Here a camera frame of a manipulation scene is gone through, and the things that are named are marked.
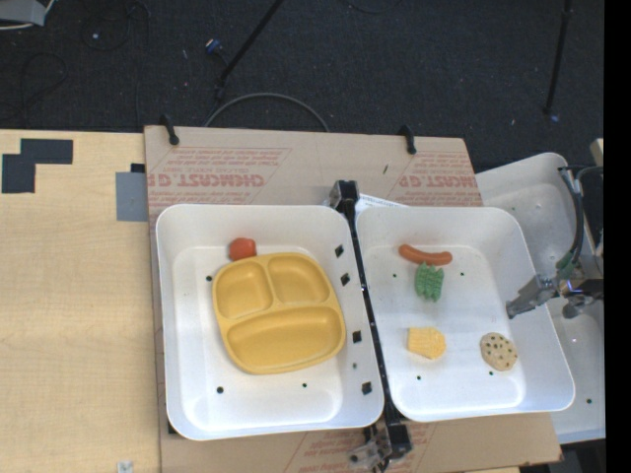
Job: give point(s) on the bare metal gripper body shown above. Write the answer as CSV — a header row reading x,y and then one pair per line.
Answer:
x,y
574,289

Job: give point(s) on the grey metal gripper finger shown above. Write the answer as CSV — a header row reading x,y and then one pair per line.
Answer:
x,y
520,307
533,288

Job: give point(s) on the beige chocolate chip biscuit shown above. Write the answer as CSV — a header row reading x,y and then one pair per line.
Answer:
x,y
499,352

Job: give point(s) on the green toy vegetable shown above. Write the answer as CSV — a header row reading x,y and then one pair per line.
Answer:
x,y
429,282

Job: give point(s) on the white plastic tray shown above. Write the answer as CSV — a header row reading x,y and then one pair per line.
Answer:
x,y
197,343
468,392

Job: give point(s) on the yellow toy corn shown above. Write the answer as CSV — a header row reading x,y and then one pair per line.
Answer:
x,y
426,343

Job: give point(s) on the orange toy sausage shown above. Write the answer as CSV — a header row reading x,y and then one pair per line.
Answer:
x,y
424,254

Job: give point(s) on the thin black rod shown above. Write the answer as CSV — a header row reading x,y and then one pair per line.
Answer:
x,y
367,293

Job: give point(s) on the white printed paper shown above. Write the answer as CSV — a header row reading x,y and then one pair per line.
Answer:
x,y
382,201

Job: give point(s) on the yellow divided plate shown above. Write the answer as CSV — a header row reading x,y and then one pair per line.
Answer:
x,y
276,333

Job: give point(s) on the brown cardboard board red print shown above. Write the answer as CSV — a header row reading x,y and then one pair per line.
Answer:
x,y
296,165

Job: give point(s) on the orange red toy food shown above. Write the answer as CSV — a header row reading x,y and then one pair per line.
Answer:
x,y
241,248

